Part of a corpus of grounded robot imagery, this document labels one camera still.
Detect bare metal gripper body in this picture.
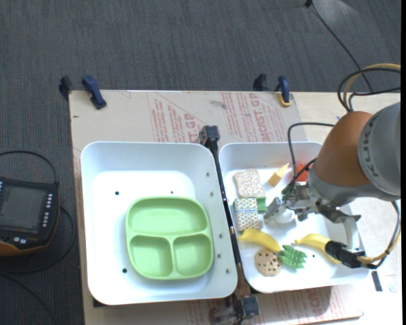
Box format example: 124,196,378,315
284,181,322,217

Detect white rounded toy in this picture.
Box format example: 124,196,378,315
266,211,297,229

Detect orange carrot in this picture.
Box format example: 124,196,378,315
295,162,314,183

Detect yellow banana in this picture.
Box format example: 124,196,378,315
294,232,342,265
237,227,282,253

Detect yellow cheese wedge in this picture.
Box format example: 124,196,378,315
267,162,291,188

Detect white and yellow patterned packet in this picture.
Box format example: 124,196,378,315
233,197,261,233

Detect tan toast slice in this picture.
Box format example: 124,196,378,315
233,168,267,200

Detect green pea pods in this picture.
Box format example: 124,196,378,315
277,244,309,270

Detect thin black rod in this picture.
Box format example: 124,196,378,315
205,137,248,301

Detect tan biscuit with dots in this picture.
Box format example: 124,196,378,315
254,247,283,278

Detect white plastic tray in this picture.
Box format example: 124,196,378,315
219,141,372,295
80,141,240,306

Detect green divided plate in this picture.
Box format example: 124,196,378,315
125,196,215,280

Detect brown cardboard board red print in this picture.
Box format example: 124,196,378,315
68,89,365,325

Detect black cylinder on white bracket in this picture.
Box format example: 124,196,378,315
324,211,368,270

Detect black block with thin wires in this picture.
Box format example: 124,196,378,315
240,295,261,318
198,125,222,146

